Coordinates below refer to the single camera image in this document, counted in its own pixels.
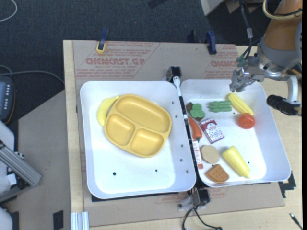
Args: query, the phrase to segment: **banana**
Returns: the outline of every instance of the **banana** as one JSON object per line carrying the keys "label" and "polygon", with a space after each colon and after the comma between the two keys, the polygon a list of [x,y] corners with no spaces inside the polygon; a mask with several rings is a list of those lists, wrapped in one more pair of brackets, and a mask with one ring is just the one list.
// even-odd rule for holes
{"label": "banana", "polygon": [[98,107],[97,110],[97,120],[101,126],[105,125],[106,115],[110,108],[110,106],[119,98],[119,95],[104,99]]}

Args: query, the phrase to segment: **yellow plate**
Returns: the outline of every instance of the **yellow plate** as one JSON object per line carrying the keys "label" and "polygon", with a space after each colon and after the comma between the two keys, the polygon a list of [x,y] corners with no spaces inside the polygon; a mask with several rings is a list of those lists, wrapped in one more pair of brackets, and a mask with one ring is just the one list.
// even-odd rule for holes
{"label": "yellow plate", "polygon": [[172,126],[169,113],[134,94],[122,95],[106,117],[105,135],[119,148],[149,158],[165,144]]}

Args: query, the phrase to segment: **red tomato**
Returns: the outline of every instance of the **red tomato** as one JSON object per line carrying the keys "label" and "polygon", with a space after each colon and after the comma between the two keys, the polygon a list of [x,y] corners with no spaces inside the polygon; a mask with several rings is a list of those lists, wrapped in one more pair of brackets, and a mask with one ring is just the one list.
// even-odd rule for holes
{"label": "red tomato", "polygon": [[255,118],[249,113],[244,113],[239,117],[238,124],[241,128],[252,128],[255,125]]}

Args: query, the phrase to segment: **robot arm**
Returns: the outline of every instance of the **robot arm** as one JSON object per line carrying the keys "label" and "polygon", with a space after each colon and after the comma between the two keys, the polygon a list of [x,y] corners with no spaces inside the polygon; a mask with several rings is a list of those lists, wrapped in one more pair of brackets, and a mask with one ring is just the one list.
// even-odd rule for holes
{"label": "robot arm", "polygon": [[269,96],[267,104],[287,115],[301,115],[297,98],[297,75],[288,70],[302,60],[302,17],[303,0],[282,0],[274,14],[263,11],[271,18],[269,26],[258,43],[255,56],[239,58],[239,71],[234,70],[230,90],[243,91],[254,82],[264,78],[287,81],[288,97]]}

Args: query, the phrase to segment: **carrot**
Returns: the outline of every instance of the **carrot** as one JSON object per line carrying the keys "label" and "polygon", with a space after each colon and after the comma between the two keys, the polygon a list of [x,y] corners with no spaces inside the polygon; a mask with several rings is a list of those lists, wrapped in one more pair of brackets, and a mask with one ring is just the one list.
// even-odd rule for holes
{"label": "carrot", "polygon": [[194,140],[197,140],[198,142],[202,138],[202,131],[199,125],[192,119],[190,116],[188,116],[189,124],[192,129],[192,136]]}

